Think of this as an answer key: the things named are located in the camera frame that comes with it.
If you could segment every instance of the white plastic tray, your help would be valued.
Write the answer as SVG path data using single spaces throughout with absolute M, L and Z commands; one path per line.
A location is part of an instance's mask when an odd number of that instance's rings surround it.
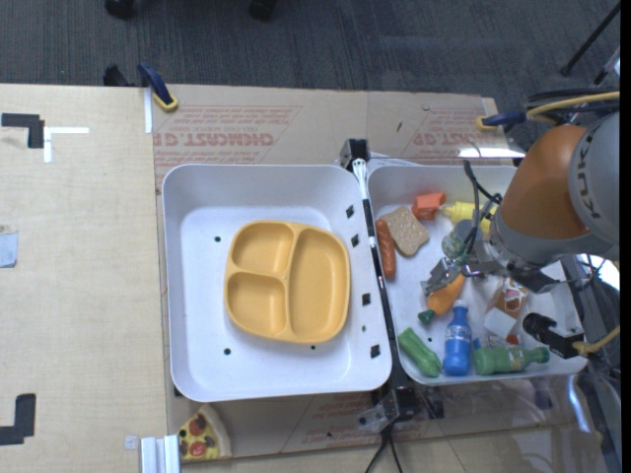
M 218 402 L 366 391 L 387 380 L 391 352 L 352 173 L 333 165 L 183 165 L 165 177 L 163 208 L 171 370 L 184 396 Z M 280 342 L 231 322 L 223 301 L 228 252 L 238 229 L 256 220 L 316 226 L 345 243 L 350 303 L 333 339 Z
M 515 172 L 512 167 L 498 166 L 478 166 L 473 167 L 473 170 L 478 182 L 491 194 L 496 192 L 504 194 Z M 368 189 L 375 219 L 400 206 L 411 207 L 416 196 L 423 193 L 444 191 L 447 194 L 448 202 L 473 201 L 473 188 L 462 167 L 384 166 L 370 171 Z M 423 221 L 423 225 L 430 234 L 429 241 L 421 246 L 412 257 L 406 258 L 400 254 L 396 255 L 396 275 L 391 281 L 386 281 L 386 289 L 396 334 L 398 335 L 405 328 L 411 327 L 442 360 L 445 350 L 444 334 L 452 314 L 448 312 L 445 315 L 435 316 L 429 326 L 423 325 L 417 314 L 427 309 L 421 281 L 429 278 L 432 268 L 444 256 L 441 241 L 452 230 L 453 225 L 447 216 L 441 214 L 437 215 L 434 221 Z M 565 280 L 560 263 L 550 265 L 545 272 L 550 277 L 561 281 Z M 491 303 L 493 293 L 500 284 L 500 279 L 496 277 L 489 277 L 483 282 L 472 279 L 465 281 L 460 297 L 469 303 L 468 320 L 473 338 L 483 338 L 489 334 L 483 327 L 484 313 L 488 304 Z M 555 305 L 559 304 L 559 301 L 564 302 L 561 308 L 566 313 L 576 314 L 566 284 L 556 286 L 554 293 L 528 294 L 522 315 L 514 329 L 515 333 L 520 334 L 523 344 L 527 348 L 541 344 L 522 330 L 521 323 L 524 316 L 531 311 L 536 311 L 553 319 L 558 319 Z M 424 376 L 405 353 L 400 352 L 400 358 L 408 375 L 419 383 L 427 385 L 468 383 L 491 378 L 570 374 L 581 370 L 587 362 L 581 357 L 563 360 L 551 354 L 547 364 L 532 364 L 525 372 L 480 376 L 471 367 L 466 376 L 449 376 L 441 373 L 439 377 L 432 378 Z

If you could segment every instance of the orange block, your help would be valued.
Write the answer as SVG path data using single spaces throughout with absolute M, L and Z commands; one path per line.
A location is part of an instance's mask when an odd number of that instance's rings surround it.
M 412 204 L 412 214 L 416 219 L 434 220 L 434 214 L 447 201 L 444 192 L 419 194 Z

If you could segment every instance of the yellow plate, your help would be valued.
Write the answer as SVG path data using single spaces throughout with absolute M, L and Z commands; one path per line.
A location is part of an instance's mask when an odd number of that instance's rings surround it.
M 346 247 L 334 234 L 282 221 L 248 223 L 233 238 L 224 302 L 248 333 L 320 343 L 344 326 L 350 294 Z

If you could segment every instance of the bottle label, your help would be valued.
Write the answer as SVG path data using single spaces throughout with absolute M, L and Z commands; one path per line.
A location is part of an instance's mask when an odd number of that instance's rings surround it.
M 509 348 L 507 349 L 509 353 L 509 360 L 511 363 L 511 372 L 519 372 L 524 367 L 524 353 L 522 349 L 518 348 Z
M 447 328 L 445 341 L 461 340 L 463 342 L 471 341 L 471 330 L 465 326 L 451 326 Z

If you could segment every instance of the gray carpet floor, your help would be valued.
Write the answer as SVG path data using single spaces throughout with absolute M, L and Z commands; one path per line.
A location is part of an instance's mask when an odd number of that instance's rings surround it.
M 619 0 L 279 0 L 268 22 L 249 2 L 135 0 L 120 20 L 105 0 L 0 0 L 0 83 L 101 85 L 112 63 L 139 83 L 146 61 L 166 83 L 475 94 L 505 111 L 588 87 L 620 43 L 618 14 L 560 74 Z M 527 150 L 541 130 L 512 133 Z

